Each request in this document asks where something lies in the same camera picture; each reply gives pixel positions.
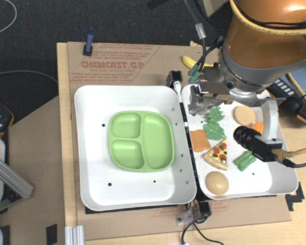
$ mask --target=gray metal part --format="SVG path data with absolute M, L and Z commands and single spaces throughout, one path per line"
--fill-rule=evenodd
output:
M 258 91 L 263 89 L 284 74 L 306 67 L 306 59 L 275 68 L 247 68 L 234 62 L 223 45 L 219 55 L 220 71 L 227 82 L 232 82 L 236 88 L 243 91 Z

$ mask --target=toy pizza slice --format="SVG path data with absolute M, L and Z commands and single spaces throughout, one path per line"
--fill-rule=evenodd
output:
M 220 141 L 216 146 L 210 149 L 203 156 L 203 159 L 217 169 L 228 170 L 226 139 Z

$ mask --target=white cable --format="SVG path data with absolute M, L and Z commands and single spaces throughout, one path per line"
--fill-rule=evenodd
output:
M 13 6 L 13 8 L 14 8 L 14 10 L 15 10 L 15 17 L 14 17 L 14 19 L 11 21 L 10 24 L 8 24 L 5 28 L 3 28 L 3 29 L 0 30 L 0 33 L 3 32 L 4 30 L 6 30 L 7 28 L 9 28 L 9 27 L 15 22 L 15 20 L 16 20 L 16 18 L 17 18 L 17 8 L 16 8 L 16 6 L 15 6 L 11 1 L 9 1 L 9 0 L 1 0 L 1 1 L 6 1 L 6 2 L 10 3 L 10 4 Z

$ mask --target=blue clamp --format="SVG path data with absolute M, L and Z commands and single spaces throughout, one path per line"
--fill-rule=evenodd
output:
M 90 28 L 87 31 L 87 37 L 86 37 L 86 44 L 84 45 L 83 55 L 85 56 L 91 56 L 92 55 L 92 42 L 94 38 L 95 31 L 94 29 Z

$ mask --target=black fabric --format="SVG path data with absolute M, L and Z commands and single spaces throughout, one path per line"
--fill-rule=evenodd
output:
M 198 41 L 182 0 L 167 0 L 153 9 L 147 5 L 153 0 L 10 1 L 17 7 L 17 19 L 0 33 L 0 72 L 33 70 L 57 78 L 56 43 L 85 41 L 89 27 L 95 30 L 94 42 L 189 45 L 190 40 Z M 13 17 L 12 6 L 0 1 L 0 29 Z M 221 26 L 227 26 L 230 18 L 227 8 L 212 17 Z M 206 23 L 204 27 L 211 45 L 221 33 Z M 46 77 L 0 76 L 0 101 L 13 112 L 15 121 L 56 95 L 57 85 Z

